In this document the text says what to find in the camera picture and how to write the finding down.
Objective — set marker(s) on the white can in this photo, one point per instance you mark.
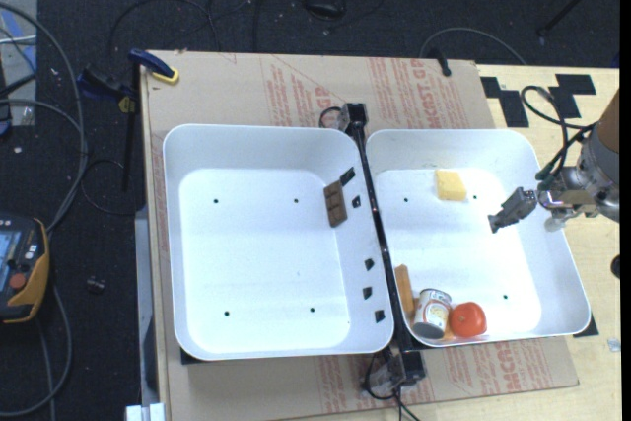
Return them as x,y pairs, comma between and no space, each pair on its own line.
433,310

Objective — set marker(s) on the yellow sponge block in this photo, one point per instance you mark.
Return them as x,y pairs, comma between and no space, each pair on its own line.
450,185

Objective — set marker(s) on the brown chocolate biscuit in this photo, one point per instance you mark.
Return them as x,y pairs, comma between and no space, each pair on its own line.
335,204

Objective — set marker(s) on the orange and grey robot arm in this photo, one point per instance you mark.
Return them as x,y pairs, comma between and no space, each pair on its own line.
605,148

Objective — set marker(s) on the white plastic tray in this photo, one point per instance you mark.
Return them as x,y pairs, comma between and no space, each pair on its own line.
458,251
261,256

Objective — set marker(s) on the brown cardboard board red print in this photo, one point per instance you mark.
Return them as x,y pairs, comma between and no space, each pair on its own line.
236,89

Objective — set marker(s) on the red tomato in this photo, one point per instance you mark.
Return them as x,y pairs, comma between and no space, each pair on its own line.
467,319

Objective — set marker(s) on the thin black rod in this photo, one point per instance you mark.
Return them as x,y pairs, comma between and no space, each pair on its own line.
377,217

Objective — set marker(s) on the black cylinder on white bracket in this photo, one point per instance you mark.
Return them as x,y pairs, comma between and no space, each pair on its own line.
616,266

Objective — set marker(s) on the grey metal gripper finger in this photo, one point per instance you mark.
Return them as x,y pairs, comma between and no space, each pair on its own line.
499,221
520,201

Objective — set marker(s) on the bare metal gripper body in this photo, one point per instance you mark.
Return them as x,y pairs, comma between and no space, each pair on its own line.
574,199

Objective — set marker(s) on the orange flat block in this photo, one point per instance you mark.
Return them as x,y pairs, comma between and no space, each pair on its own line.
404,286

